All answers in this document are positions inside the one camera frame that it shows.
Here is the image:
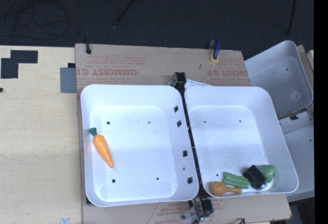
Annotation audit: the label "black block with wires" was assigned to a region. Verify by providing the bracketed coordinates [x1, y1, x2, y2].
[172, 72, 187, 88]
[199, 197, 214, 217]

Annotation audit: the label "white plastic tray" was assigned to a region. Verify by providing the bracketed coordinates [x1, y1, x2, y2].
[183, 86, 299, 198]
[80, 84, 200, 208]

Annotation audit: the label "green toy beans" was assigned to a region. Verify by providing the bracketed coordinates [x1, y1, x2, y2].
[221, 171, 251, 189]

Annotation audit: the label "thin black rod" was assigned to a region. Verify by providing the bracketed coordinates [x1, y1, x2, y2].
[175, 82, 209, 202]

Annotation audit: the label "brown cardboard board red print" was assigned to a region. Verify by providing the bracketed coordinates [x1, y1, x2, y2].
[74, 43, 293, 224]

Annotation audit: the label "black box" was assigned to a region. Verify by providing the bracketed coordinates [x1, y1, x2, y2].
[242, 165, 267, 190]

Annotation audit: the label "green toy pepper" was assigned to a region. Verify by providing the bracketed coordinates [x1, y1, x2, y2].
[258, 165, 276, 184]

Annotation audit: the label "orange toy chicken drumstick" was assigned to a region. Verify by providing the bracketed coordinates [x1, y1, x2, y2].
[208, 181, 242, 196]

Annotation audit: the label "orange carrot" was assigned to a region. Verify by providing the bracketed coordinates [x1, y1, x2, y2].
[89, 127, 115, 169]

